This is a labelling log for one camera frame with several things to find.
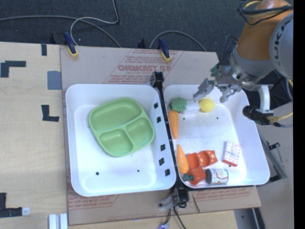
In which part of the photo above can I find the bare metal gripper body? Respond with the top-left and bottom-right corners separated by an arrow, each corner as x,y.
213,64 -> 261,92

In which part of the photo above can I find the yellow lemon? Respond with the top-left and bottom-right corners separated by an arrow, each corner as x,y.
198,98 -> 216,114

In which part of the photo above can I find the white plastic tray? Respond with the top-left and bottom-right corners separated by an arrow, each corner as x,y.
65,83 -> 177,197
163,84 -> 271,189

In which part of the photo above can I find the orange carrot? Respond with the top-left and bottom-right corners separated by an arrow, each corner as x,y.
168,110 -> 180,140
176,144 -> 190,175

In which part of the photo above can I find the pink and white carton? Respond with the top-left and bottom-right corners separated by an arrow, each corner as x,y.
221,140 -> 242,167

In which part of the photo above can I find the small white can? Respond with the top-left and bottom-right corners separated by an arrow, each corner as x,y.
204,167 -> 229,185

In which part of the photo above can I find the orange bell pepper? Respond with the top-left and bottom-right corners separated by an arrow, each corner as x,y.
183,167 -> 207,186

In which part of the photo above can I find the green divided plate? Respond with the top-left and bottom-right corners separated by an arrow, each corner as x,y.
88,97 -> 156,157

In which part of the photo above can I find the brown cardboard board red print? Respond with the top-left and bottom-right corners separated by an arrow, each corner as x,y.
60,45 -> 262,226

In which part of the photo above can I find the black cylinder on white bracket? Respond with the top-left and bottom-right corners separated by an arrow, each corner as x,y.
242,84 -> 275,125

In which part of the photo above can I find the black block with thin wires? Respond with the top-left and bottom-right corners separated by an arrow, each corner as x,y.
175,187 -> 190,207
150,71 -> 165,88

